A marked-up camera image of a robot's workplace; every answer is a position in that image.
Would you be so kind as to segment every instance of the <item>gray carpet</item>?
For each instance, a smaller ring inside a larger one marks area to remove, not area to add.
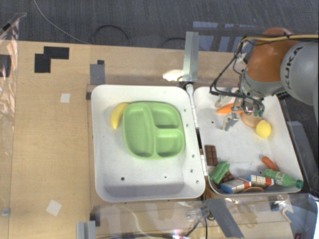
[[[21,40],[77,43],[47,23],[32,0],[0,1],[0,25],[17,12],[27,12],[20,24]],[[233,51],[241,36],[271,26],[310,34],[319,28],[319,0],[36,1],[54,24],[93,44],[183,49],[185,32],[198,31],[201,50]],[[291,98],[286,103],[287,118],[304,125],[318,162],[312,108]]]

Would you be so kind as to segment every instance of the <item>white tray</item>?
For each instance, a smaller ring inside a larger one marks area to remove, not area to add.
[[[100,85],[92,92],[91,100],[95,183],[103,200],[189,199],[204,192],[205,180],[186,91],[178,87]],[[114,130],[109,120],[117,104],[136,101],[165,102],[177,108],[186,142],[180,155],[163,160],[143,160],[128,153],[122,123]]]
[[[194,92],[194,102],[203,147],[215,145],[218,162],[227,160],[232,175],[247,178],[250,174],[261,175],[267,167],[261,161],[261,155],[273,160],[281,172],[295,179],[303,179],[297,157],[291,142],[288,128],[277,97],[264,100],[264,118],[272,126],[272,133],[267,139],[259,137],[254,128],[247,127],[241,120],[228,131],[222,130],[226,115],[216,113],[215,103],[218,96],[209,93],[209,88],[202,87]],[[220,195],[231,196],[215,185],[213,190]],[[297,187],[273,186],[264,192],[253,194],[280,194],[300,191]]]

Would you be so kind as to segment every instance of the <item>yellow banana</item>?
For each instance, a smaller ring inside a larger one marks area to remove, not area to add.
[[[110,117],[110,122],[113,129],[117,129],[119,127],[121,117],[128,105],[129,103],[120,103],[113,109]]]

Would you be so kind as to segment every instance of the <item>chocolate bar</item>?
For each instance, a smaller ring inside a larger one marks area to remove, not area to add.
[[[218,164],[216,147],[214,145],[205,145],[205,154],[208,166],[216,166]]]
[[[231,181],[234,179],[234,176],[230,173],[230,171],[228,171],[224,176],[223,178],[221,179],[221,182],[220,183],[223,183],[223,182],[228,182],[228,181]],[[220,183],[216,184],[216,187],[217,188],[220,188]]]

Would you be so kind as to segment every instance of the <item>lemon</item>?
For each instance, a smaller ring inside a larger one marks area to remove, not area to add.
[[[271,134],[270,124],[265,120],[259,121],[256,126],[256,133],[260,137],[266,139]]]

